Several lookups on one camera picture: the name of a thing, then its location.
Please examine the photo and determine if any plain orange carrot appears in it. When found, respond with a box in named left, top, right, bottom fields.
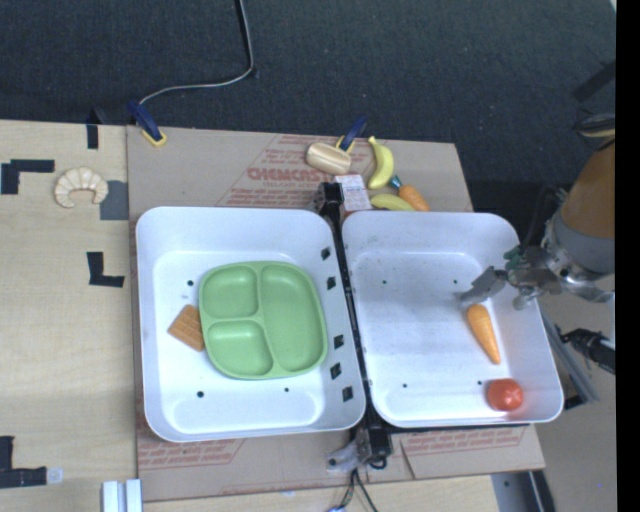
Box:
left=465, top=303, right=503, bottom=366

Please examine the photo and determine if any brown cardboard board red print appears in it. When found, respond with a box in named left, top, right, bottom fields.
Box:
left=125, top=124, right=547, bottom=502

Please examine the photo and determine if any white plastic tray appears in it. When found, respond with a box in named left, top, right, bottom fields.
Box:
left=134, top=206, right=367, bottom=444
left=341, top=209, right=565, bottom=429

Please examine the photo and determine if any green divided plate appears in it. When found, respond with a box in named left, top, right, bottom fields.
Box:
left=198, top=260, right=330, bottom=382

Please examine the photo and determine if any large yellow banana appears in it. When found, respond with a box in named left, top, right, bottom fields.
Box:
left=366, top=135, right=395, bottom=191

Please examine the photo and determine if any black block with thin wires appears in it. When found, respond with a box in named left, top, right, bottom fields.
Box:
left=367, top=427, right=394, bottom=461
left=313, top=181, right=346, bottom=216

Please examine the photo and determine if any beige croissant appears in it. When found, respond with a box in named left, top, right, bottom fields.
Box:
left=53, top=166, right=110, bottom=209

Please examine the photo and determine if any red tomato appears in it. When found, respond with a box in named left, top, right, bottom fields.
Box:
left=485, top=378, right=525, bottom=413

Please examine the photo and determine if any black cylinder on white bracket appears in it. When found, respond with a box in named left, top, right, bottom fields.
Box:
left=542, top=309, right=617, bottom=406

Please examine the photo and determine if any orange waffle biscuit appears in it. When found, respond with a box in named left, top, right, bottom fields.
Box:
left=166, top=303, right=207, bottom=353

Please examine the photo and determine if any beige bread bun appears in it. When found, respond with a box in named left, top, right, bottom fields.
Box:
left=305, top=141, right=353, bottom=175

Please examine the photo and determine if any small yellow banana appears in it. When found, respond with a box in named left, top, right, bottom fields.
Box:
left=369, top=193, right=416, bottom=213

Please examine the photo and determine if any orange carrot with green top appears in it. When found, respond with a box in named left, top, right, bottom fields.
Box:
left=389, top=174, right=432, bottom=213

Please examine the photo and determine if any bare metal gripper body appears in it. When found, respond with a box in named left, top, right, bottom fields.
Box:
left=504, top=244, right=615, bottom=304

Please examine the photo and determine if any white carton with red print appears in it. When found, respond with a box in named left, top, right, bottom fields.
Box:
left=333, top=173, right=374, bottom=221

